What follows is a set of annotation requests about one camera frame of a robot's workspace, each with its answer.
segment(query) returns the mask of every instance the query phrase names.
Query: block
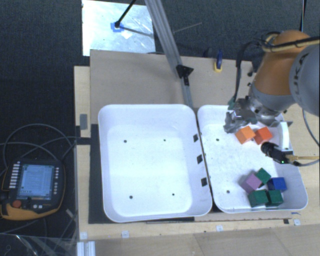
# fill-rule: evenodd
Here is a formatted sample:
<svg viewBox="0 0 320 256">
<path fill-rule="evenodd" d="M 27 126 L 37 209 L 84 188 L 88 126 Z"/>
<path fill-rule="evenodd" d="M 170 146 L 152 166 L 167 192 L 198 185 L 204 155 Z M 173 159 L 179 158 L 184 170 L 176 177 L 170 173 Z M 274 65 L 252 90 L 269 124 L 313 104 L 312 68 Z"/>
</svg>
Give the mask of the block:
<svg viewBox="0 0 320 256">
<path fill-rule="evenodd" d="M 280 190 L 269 190 L 266 192 L 266 196 L 268 198 L 266 206 L 278 206 L 284 202 Z"/>
<path fill-rule="evenodd" d="M 255 142 L 260 145 L 263 142 L 269 141 L 273 135 L 269 131 L 268 127 L 263 127 L 255 132 L 254 140 Z"/>
<path fill-rule="evenodd" d="M 267 184 L 267 182 L 271 178 L 271 175 L 269 173 L 267 173 L 266 170 L 263 168 L 260 168 L 260 170 L 258 170 L 258 172 L 255 174 L 255 176 L 262 182 L 261 186 Z"/>
<path fill-rule="evenodd" d="M 285 191 L 287 189 L 285 178 L 283 177 L 271 178 L 267 185 L 269 190 Z"/>
<path fill-rule="evenodd" d="M 246 177 L 246 179 L 240 184 L 240 187 L 250 194 L 252 191 L 259 188 L 261 183 L 261 180 L 258 179 L 254 173 L 252 173 Z"/>
<path fill-rule="evenodd" d="M 243 144 L 250 141 L 252 138 L 256 136 L 255 132 L 251 129 L 250 126 L 246 126 L 238 130 L 235 134 L 238 141 Z"/>
<path fill-rule="evenodd" d="M 256 206 L 267 204 L 269 202 L 269 200 L 268 200 L 266 192 L 267 191 L 265 189 L 252 191 L 248 195 L 248 199 L 249 199 L 251 207 L 256 207 Z"/>
</svg>

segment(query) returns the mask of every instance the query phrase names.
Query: black mat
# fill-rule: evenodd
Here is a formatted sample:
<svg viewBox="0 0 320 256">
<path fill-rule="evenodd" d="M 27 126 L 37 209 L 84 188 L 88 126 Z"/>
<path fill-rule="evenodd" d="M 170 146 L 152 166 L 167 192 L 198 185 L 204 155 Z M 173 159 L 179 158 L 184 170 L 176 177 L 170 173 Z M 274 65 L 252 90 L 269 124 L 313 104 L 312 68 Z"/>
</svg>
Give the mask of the black mat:
<svg viewBox="0 0 320 256">
<path fill-rule="evenodd" d="M 192 222 L 194 217 L 167 218 L 159 221 Z M 91 150 L 90 150 L 90 180 L 89 180 L 89 224 L 110 224 L 114 223 L 105 214 L 103 206 L 101 159 L 99 144 L 99 129 L 97 124 L 91 126 Z"/>
</svg>

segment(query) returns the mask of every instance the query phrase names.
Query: white tray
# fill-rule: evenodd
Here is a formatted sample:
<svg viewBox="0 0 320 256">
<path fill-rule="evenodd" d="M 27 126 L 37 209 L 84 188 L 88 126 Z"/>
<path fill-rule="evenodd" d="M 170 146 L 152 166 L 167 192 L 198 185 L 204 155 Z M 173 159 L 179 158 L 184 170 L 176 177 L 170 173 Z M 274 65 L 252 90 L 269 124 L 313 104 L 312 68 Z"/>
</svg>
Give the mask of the white tray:
<svg viewBox="0 0 320 256">
<path fill-rule="evenodd" d="M 240 213 L 266 210 L 300 210 L 306 207 L 308 196 L 298 167 L 279 164 L 261 152 L 255 141 L 240 144 L 233 133 L 225 133 L 223 125 L 228 107 L 220 105 L 202 106 L 197 113 L 199 129 L 213 199 L 217 207 L 226 213 Z M 253 130 L 264 127 L 257 123 Z M 278 145 L 279 134 L 270 128 Z M 252 171 L 264 168 L 272 177 L 284 177 L 287 190 L 282 193 L 284 203 L 277 207 L 259 206 L 251 208 L 247 193 L 239 183 Z"/>
<path fill-rule="evenodd" d="M 98 124 L 103 208 L 109 219 L 123 223 L 210 211 L 196 116 L 189 107 L 107 105 Z"/>
</svg>

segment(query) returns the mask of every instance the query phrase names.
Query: blue block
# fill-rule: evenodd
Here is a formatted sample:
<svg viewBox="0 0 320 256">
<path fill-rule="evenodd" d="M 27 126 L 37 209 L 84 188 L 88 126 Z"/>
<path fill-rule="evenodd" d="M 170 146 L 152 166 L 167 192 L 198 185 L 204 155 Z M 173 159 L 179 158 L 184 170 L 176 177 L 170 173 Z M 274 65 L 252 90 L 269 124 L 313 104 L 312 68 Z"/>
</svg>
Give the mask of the blue block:
<svg viewBox="0 0 320 256">
<path fill-rule="evenodd" d="M 269 190 L 285 191 L 287 189 L 286 182 L 283 177 L 271 178 L 267 185 Z"/>
</svg>

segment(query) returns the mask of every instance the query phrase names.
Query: emergency stop button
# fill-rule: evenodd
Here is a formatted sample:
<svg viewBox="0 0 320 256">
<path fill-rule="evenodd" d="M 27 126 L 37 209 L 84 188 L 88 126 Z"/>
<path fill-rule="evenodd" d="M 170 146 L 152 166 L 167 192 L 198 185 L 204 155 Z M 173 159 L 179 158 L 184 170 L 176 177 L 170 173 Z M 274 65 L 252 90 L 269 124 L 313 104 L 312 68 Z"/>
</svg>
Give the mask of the emergency stop button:
<svg viewBox="0 0 320 256">
<path fill-rule="evenodd" d="M 22 202 L 20 200 L 14 200 L 12 202 L 12 207 L 14 207 L 14 208 L 20 208 L 21 205 L 22 205 Z"/>
</svg>

